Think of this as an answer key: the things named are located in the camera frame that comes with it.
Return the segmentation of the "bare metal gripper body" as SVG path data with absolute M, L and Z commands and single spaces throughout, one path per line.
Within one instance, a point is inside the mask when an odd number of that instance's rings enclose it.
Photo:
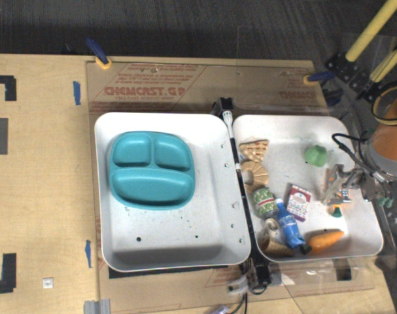
M 376 199 L 379 203 L 387 201 L 387 189 L 384 183 L 379 182 L 376 178 L 369 176 L 364 169 L 354 167 L 350 171 L 343 172 L 343 189 L 344 190 L 361 190 L 365 200 Z

